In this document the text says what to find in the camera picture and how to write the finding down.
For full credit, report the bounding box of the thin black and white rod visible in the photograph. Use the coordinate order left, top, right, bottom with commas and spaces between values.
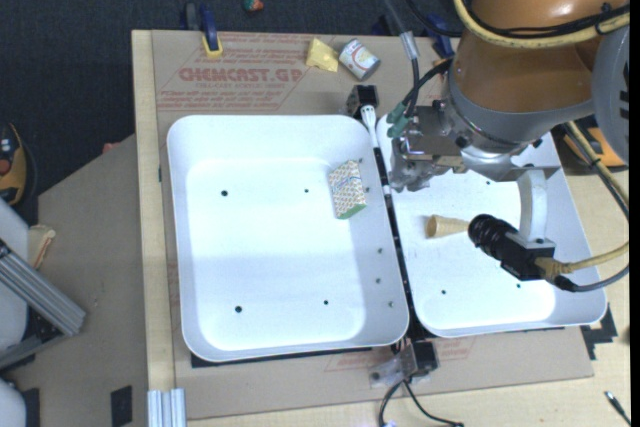
360, 106, 419, 342

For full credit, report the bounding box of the yellow cheese wedge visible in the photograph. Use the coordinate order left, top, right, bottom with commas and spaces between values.
305, 37, 341, 75

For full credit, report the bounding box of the white plastic tray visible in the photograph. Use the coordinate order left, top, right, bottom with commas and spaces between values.
166, 114, 411, 363
375, 114, 609, 339

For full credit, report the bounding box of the patterned small carton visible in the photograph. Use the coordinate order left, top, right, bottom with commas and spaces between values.
327, 159, 370, 221

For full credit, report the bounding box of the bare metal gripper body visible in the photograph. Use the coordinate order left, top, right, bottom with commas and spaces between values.
396, 102, 532, 182

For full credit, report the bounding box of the brown cardboard board red print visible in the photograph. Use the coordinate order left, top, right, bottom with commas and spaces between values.
149, 29, 596, 421

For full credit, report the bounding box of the tan ice cream cone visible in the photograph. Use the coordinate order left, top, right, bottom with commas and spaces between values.
425, 213, 474, 240

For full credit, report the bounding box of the black cylinder on white bracket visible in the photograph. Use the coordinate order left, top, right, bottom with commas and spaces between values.
467, 167, 559, 282

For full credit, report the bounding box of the small white can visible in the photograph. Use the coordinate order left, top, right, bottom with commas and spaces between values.
338, 38, 382, 82

